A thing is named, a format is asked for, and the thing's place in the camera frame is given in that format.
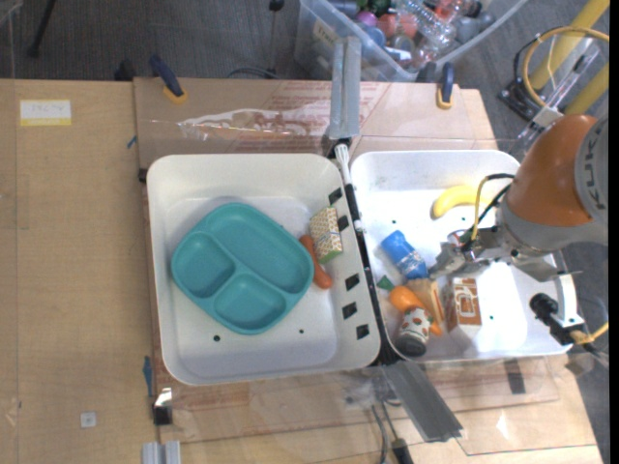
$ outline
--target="blue clamp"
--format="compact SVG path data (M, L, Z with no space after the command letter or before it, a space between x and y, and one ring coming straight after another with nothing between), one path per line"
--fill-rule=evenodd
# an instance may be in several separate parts
M443 66L441 80L436 89L436 104L439 108L447 110L452 107L452 91L454 89L454 64L447 62Z
M183 91L183 88L181 88L181 85L176 78L176 74L162 60L162 58L157 54L153 54L148 63L150 64L153 73L159 76L165 83L165 86L163 87L163 92L165 95L175 103L180 104L184 102L187 99L187 93Z

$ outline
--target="clear plastic container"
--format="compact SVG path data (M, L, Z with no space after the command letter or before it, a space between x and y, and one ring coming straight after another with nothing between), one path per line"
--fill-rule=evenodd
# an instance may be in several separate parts
M462 45L457 42L436 60L440 71L446 62L454 63L492 31L501 26L527 0L480 0L483 10L496 20L487 29ZM337 38L357 36L362 42L362 80L408 82L414 81L417 71L405 69L389 53L349 17L337 11L327 0L300 0L299 25L295 44L295 61L315 79L329 79L333 60L333 43Z

